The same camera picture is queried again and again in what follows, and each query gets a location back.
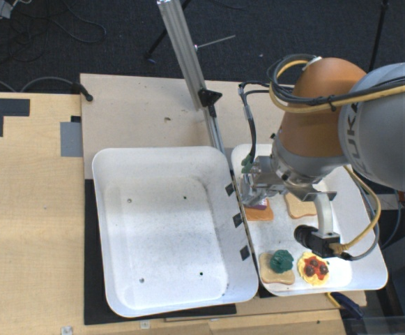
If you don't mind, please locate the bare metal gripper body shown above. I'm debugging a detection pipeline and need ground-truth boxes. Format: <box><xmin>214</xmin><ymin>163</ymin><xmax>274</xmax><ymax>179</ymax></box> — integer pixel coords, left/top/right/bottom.
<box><xmin>246</xmin><ymin>155</ymin><xmax>315</xmax><ymax>197</ymax></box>

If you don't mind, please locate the tan bread slice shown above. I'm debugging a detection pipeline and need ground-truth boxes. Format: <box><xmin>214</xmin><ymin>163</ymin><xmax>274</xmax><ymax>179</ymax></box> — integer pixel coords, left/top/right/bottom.
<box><xmin>284</xmin><ymin>191</ymin><xmax>318</xmax><ymax>221</ymax></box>
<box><xmin>259</xmin><ymin>252</ymin><xmax>296</xmax><ymax>286</ymax></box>

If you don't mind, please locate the green broccoli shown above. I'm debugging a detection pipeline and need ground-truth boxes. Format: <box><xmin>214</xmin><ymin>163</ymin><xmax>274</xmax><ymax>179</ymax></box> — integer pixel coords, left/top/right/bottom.
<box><xmin>269</xmin><ymin>249</ymin><xmax>295</xmax><ymax>274</ymax></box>

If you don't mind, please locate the white plastic tray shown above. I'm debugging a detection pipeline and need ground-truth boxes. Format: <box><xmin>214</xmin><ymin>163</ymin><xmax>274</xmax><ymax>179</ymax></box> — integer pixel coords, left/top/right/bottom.
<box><xmin>91</xmin><ymin>146</ymin><xmax>260</xmax><ymax>319</ymax></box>
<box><xmin>230</xmin><ymin>143</ymin><xmax>389</xmax><ymax>297</ymax></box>

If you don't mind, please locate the yellow spaghetti with meatballs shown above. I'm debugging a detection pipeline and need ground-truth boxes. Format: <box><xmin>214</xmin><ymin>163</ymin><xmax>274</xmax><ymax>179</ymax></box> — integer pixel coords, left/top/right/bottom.
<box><xmin>296</xmin><ymin>251</ymin><xmax>330</xmax><ymax>287</ymax></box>

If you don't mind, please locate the pale wood board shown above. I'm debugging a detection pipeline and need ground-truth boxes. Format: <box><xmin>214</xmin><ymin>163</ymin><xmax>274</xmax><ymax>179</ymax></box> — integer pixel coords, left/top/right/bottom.
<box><xmin>79</xmin><ymin>73</ymin><xmax>367</xmax><ymax>325</ymax></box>

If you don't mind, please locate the black cylinder on white bracket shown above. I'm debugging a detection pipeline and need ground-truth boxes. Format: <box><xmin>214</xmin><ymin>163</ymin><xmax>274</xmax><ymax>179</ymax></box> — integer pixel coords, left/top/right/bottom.
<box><xmin>293</xmin><ymin>190</ymin><xmax>342</xmax><ymax>259</ymax></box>

